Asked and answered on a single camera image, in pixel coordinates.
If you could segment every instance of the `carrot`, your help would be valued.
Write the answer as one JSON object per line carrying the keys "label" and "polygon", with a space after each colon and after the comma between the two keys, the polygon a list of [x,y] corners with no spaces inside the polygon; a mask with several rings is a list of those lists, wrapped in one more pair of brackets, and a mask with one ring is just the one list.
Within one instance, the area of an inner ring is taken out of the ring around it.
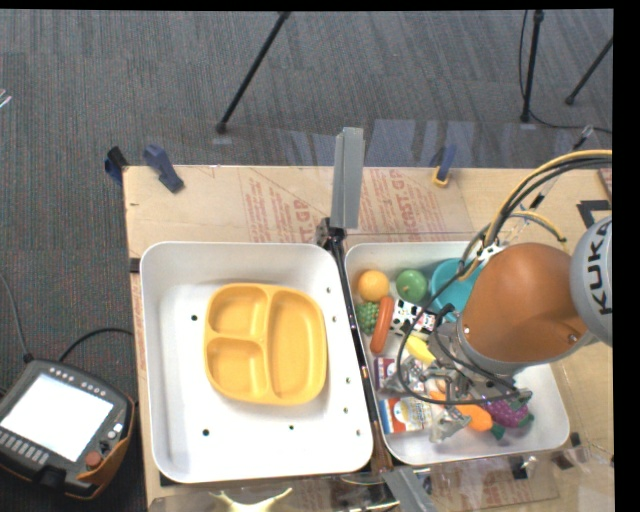
{"label": "carrot", "polygon": [[[440,391],[430,391],[429,394],[434,400],[444,400],[446,398],[445,394],[441,393]],[[473,430],[484,432],[485,430],[491,430],[491,427],[493,427],[491,414],[489,414],[479,405],[456,405],[456,409],[458,409],[465,416],[471,416],[471,421],[467,426],[472,428]]]}
{"label": "carrot", "polygon": [[391,317],[393,316],[395,303],[389,295],[385,295],[380,299],[378,304],[378,319],[376,320],[376,326],[371,335],[371,344],[369,345],[371,352],[374,354],[382,352],[387,342],[387,335],[389,334],[389,327],[391,327]]}

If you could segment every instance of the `green ball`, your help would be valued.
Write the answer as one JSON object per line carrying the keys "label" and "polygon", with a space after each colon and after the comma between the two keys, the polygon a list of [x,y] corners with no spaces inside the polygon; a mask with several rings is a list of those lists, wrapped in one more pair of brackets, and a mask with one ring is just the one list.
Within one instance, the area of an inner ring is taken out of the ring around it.
{"label": "green ball", "polygon": [[429,281],[419,270],[409,268],[396,277],[396,290],[401,299],[417,304],[427,295]]}

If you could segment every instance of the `white screen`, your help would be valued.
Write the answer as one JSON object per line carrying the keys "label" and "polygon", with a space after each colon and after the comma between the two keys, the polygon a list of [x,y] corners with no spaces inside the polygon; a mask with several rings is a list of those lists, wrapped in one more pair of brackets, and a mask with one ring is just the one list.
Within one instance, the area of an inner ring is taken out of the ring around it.
{"label": "white screen", "polygon": [[0,426],[75,462],[113,404],[41,374]]}

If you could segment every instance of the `black tripod leg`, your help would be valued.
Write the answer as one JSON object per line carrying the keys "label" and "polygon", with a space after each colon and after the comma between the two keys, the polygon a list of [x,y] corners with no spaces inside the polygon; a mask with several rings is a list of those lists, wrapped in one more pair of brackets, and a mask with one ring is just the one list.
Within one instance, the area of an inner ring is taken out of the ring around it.
{"label": "black tripod leg", "polygon": [[218,124],[216,124],[216,131],[218,133],[224,133],[227,131],[227,121],[231,118],[231,115],[233,114],[233,111],[235,110],[238,103],[240,102],[240,99],[242,98],[244,91],[247,89],[247,87],[249,87],[249,84],[251,83],[251,79],[253,78],[253,75],[260,67],[260,63],[262,62],[262,59],[264,59],[265,55],[269,51],[269,48],[271,47],[271,43],[273,43],[273,41],[275,40],[276,36],[278,35],[278,32],[280,31],[280,28],[282,28],[282,25],[284,25],[284,22],[287,20],[290,14],[291,14],[291,11],[280,12],[280,16],[278,17],[276,24],[271,29],[271,33],[269,34],[269,37],[267,37],[267,40],[262,45],[262,48],[260,49],[260,53],[258,53],[258,56],[253,61],[253,64],[251,65],[251,69],[249,69],[247,76],[244,78],[244,80],[240,84],[240,87],[236,92],[236,95],[233,97],[233,100],[231,100],[231,104],[227,108],[227,111],[224,113],[224,116],[222,116],[222,119],[220,119]]}
{"label": "black tripod leg", "polygon": [[544,19],[544,13],[541,9],[536,9],[533,15],[533,36],[531,38],[531,53],[529,55],[529,70],[527,71],[527,87],[524,93],[524,107],[520,120],[523,123],[529,122],[529,107],[531,104],[531,89],[533,87],[533,70],[536,67],[536,53],[538,52],[538,37],[540,35],[540,24]]}
{"label": "black tripod leg", "polygon": [[587,80],[589,80],[589,77],[591,76],[591,74],[595,71],[595,69],[598,67],[598,64],[600,64],[602,59],[604,59],[604,56],[611,49],[612,46],[613,46],[613,36],[611,36],[611,39],[609,39],[609,42],[598,54],[598,56],[596,57],[596,60],[593,61],[593,64],[591,64],[591,67],[584,74],[580,82],[578,82],[578,85],[576,85],[576,88],[573,90],[573,92],[569,94],[569,96],[567,96],[567,98],[564,100],[564,102],[567,105],[573,105],[573,101],[576,99],[576,96],[580,92],[580,89],[582,89],[584,87],[584,84],[587,83]]}

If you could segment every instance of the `yellow plate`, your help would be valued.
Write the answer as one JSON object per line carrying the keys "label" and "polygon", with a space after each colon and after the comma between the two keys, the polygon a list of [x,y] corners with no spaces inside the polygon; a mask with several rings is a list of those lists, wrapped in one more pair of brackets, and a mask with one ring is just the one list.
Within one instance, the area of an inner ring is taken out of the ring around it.
{"label": "yellow plate", "polygon": [[322,390],[327,372],[322,310],[292,288],[225,285],[209,299],[204,359],[209,382],[229,398],[308,402]]}

